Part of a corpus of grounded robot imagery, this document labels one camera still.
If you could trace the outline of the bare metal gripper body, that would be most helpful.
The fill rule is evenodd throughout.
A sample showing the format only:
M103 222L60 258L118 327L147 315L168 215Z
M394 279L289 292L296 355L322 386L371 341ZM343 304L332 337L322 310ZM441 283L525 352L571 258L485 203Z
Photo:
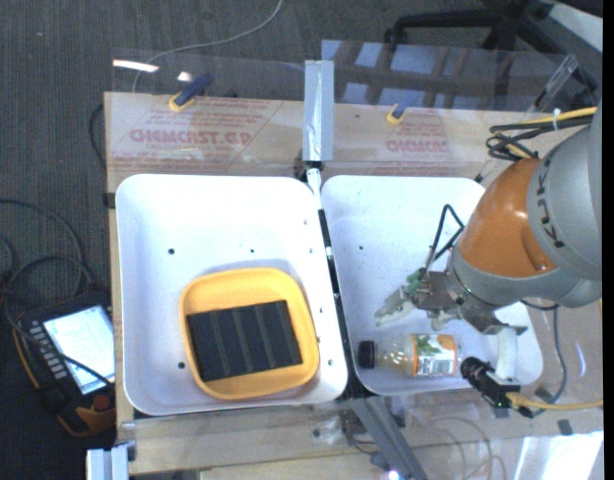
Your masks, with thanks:
M495 315L498 307L480 300L453 274L426 273L414 293L414 305L426 313L435 331L454 320L466 322L479 333L498 333L503 328Z

